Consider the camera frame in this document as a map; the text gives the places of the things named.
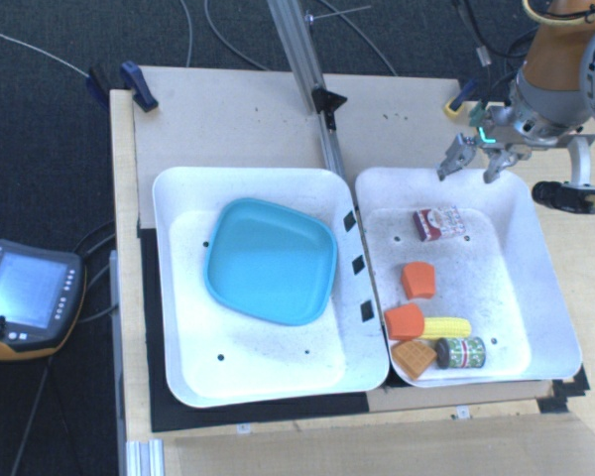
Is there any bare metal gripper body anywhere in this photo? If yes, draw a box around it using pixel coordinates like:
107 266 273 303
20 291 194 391
478 104 584 160

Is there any red and white carton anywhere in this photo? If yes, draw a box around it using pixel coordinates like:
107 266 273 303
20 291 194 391
412 205 468 244

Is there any white plastic tray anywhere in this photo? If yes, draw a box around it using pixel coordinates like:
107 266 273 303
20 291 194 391
353 166 584 390
151 166 392 410

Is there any orange toy block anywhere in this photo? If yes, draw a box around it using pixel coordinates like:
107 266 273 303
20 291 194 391
400 261 437 301
383 301 426 342

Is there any yellow corn cob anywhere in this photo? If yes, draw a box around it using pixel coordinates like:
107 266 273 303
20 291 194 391
418 315 473 341

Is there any green and white can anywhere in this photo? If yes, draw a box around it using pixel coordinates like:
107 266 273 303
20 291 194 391
434 335 488 371

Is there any brown toy waffle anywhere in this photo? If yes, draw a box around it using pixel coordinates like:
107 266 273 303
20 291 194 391
390 339 438 382

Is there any blue plate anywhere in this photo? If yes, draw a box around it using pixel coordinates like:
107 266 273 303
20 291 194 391
203 196 340 328

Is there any pale flat board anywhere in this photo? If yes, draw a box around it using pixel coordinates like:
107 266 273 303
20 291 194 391
132 64 554 414

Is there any black cylinder on white bracket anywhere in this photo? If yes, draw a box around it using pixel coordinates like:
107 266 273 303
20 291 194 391
531 134 595 216

